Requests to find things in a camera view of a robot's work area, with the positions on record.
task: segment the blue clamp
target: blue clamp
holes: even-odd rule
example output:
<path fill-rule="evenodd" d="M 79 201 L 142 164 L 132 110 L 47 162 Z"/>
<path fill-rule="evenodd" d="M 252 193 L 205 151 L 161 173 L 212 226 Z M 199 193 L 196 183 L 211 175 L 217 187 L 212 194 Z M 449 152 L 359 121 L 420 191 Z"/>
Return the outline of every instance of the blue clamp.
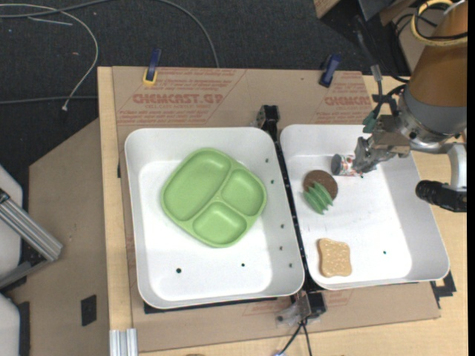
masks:
<path fill-rule="evenodd" d="M 154 48 L 151 52 L 150 63 L 148 64 L 148 69 L 145 70 L 143 74 L 142 81 L 146 85 L 154 85 L 157 81 L 157 66 L 160 62 L 162 56 L 162 49 L 158 47 Z"/>
<path fill-rule="evenodd" d="M 318 83 L 320 83 L 324 87 L 329 87 L 330 84 L 332 83 L 333 79 L 333 74 L 338 67 L 338 65 L 341 62 L 341 56 L 339 54 L 332 54 L 328 57 L 327 61 L 325 62 L 325 71 L 321 75 L 320 80 Z"/>

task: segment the green plate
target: green plate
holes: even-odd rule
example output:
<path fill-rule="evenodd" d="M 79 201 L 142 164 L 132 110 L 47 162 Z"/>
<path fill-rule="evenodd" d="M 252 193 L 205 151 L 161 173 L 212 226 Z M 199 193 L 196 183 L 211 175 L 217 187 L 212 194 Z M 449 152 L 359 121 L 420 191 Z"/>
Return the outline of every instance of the green plate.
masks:
<path fill-rule="evenodd" d="M 164 212 L 176 224 L 214 247 L 239 241 L 261 215 L 266 200 L 259 178 L 212 148 L 186 157 L 160 194 Z"/>

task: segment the wooden table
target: wooden table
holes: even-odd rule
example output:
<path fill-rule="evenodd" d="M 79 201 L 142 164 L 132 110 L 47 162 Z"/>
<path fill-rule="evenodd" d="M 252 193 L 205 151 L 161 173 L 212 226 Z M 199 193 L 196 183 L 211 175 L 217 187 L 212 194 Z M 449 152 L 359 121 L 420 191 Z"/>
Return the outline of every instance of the wooden table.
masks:
<path fill-rule="evenodd" d="M 369 93 L 376 83 L 365 76 Z M 128 266 L 125 251 L 122 192 L 117 178 L 119 159 L 114 109 L 112 69 L 99 67 L 99 119 L 102 148 L 102 178 L 105 210 L 105 236 L 108 270 L 110 329 L 133 327 Z M 384 90 L 398 85 L 390 78 L 383 81 Z M 449 180 L 450 163 L 446 156 L 414 154 L 422 179 Z M 442 299 L 442 317 L 412 323 L 398 323 L 369 328 L 347 329 L 310 334 L 314 355 L 467 355 L 468 354 L 468 287 L 467 287 L 467 216 L 433 208 L 451 261 L 457 293 Z M 272 355 L 281 349 L 288 337 L 225 343 L 188 349 L 152 352 L 147 355 Z M 298 336 L 288 355 L 306 355 L 307 345 Z"/>

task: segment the brown cylinder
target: brown cylinder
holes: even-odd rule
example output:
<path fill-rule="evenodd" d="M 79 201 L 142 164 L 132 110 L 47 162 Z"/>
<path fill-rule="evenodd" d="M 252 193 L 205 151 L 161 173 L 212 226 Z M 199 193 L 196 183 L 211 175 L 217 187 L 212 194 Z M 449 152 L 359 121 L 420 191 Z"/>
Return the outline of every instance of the brown cylinder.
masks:
<path fill-rule="evenodd" d="M 468 1 L 450 10 L 432 36 L 468 31 Z M 439 107 L 467 106 L 468 43 L 426 46 L 410 78 L 409 90 L 420 102 Z"/>

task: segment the white cable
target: white cable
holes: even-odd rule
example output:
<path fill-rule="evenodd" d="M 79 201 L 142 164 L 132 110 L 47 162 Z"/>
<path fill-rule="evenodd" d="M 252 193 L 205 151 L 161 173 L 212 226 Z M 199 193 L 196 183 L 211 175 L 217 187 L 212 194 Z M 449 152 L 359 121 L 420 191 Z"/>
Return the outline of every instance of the white cable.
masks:
<path fill-rule="evenodd" d="M 22 3 L 6 3 L 6 4 L 0 4 L 0 7 L 32 7 L 32 8 L 40 8 L 40 9 L 46 9 L 46 10 L 56 10 L 56 8 L 52 8 L 52 7 L 44 7 L 42 5 L 34 5 L 34 4 L 22 4 Z M 89 33 L 89 35 L 91 36 L 92 40 L 94 41 L 94 46 L 96 48 L 96 55 L 94 57 L 94 60 L 91 64 L 91 66 L 89 67 L 88 71 L 86 71 L 86 74 L 84 74 L 84 76 L 81 78 L 81 80 L 79 80 L 79 82 L 77 83 L 77 85 L 74 87 L 74 89 L 71 91 L 71 93 L 69 94 L 69 97 L 71 98 L 72 95 L 74 95 L 77 91 L 77 89 L 79 88 L 79 86 L 85 81 L 85 79 L 89 76 L 89 74 L 91 73 L 91 71 L 96 67 L 96 64 L 97 64 L 97 61 L 99 59 L 99 44 L 97 43 L 97 39 L 95 37 L 95 35 L 92 33 L 91 29 L 89 28 L 89 26 L 87 26 L 83 21 L 81 21 L 80 19 L 78 19 L 77 17 L 73 16 L 72 14 L 70 13 L 67 13 L 67 12 L 61 12 L 61 14 L 73 19 L 74 21 L 76 22 L 79 22 L 86 30 L 87 32 Z M 28 17 L 29 19 L 33 20 L 33 21 L 40 21 L 38 19 L 34 19 L 34 18 L 30 18 Z M 49 22 L 51 24 L 59 24 L 59 22 L 52 22 L 52 21 L 47 21 L 47 20 L 42 20 L 42 22 Z M 64 105 L 62 106 L 62 110 L 64 111 L 67 111 L 68 110 L 68 103 L 69 103 L 69 99 L 67 99 L 64 103 Z"/>

